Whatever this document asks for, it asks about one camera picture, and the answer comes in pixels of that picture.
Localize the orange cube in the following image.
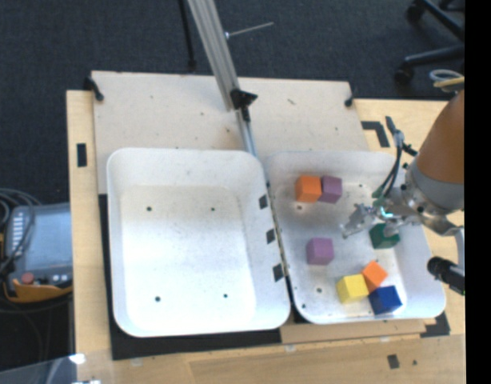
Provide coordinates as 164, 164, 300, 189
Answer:
294, 174, 323, 204
361, 259, 389, 294

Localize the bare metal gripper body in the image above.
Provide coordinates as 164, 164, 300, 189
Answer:
372, 189, 459, 234

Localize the purple cube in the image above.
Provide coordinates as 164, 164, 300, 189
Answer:
317, 174, 344, 205
305, 237, 335, 266

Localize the pale flat board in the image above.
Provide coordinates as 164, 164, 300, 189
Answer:
90, 70, 429, 344

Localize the black office chair base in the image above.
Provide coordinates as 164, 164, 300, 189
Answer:
393, 0, 465, 90

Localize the white plastic tray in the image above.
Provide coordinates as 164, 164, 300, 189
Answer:
106, 146, 292, 338
264, 150, 447, 326

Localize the black cylinder on white bracket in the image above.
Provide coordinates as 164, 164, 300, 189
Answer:
427, 224, 465, 296

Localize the blue cube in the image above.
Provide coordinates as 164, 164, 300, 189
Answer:
367, 285, 404, 316

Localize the yellow cube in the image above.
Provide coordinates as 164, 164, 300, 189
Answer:
335, 274, 369, 305

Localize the green cube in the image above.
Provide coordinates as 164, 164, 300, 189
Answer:
368, 222, 401, 250

